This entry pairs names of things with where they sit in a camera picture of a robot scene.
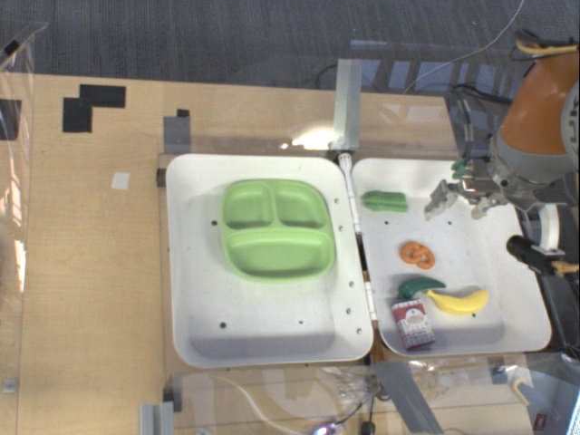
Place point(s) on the dark green pepper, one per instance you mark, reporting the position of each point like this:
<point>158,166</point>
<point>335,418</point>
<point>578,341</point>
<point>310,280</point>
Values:
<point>417,286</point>

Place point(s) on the light green pea pod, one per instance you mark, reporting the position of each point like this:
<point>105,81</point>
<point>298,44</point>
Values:
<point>385,201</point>

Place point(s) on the orange pretzel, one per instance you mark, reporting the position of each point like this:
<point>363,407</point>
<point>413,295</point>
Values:
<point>417,254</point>

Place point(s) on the red and white carton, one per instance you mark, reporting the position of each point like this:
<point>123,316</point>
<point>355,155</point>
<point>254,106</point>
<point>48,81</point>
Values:
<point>413,324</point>

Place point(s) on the green divided plate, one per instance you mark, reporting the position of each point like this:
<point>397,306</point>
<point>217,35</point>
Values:
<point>277,230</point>

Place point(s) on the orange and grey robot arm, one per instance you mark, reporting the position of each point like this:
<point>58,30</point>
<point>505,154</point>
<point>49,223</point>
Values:
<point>539,120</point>

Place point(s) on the black cylinder on white bracket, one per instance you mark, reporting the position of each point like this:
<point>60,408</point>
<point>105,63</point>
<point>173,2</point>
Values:
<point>534,243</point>

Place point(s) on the white plastic tray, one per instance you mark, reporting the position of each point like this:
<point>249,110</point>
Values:
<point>267,261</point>
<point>457,261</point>

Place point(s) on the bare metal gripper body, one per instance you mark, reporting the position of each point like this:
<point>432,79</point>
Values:
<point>481,186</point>

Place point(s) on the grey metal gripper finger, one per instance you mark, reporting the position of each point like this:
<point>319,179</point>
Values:
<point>483,207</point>
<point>438,201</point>

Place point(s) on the thin black and white rod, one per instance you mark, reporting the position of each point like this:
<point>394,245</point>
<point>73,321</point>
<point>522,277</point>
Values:
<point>357,225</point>

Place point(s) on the yellow banana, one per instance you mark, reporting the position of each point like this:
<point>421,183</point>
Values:
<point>457,302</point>

